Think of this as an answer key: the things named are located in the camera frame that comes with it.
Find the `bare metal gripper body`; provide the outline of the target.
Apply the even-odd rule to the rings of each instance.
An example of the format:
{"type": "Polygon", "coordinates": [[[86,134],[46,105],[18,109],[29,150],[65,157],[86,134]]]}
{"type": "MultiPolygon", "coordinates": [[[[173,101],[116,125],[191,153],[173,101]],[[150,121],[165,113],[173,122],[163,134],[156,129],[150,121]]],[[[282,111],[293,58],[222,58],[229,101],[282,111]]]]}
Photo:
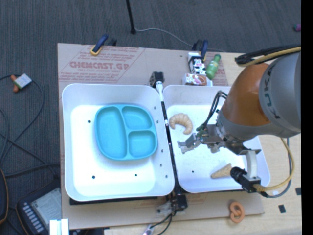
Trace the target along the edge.
{"type": "Polygon", "coordinates": [[[211,153],[219,152],[220,148],[227,148],[234,154],[245,153],[244,140],[232,136],[223,126],[216,124],[200,126],[199,139],[201,144],[207,145],[211,153]]]}

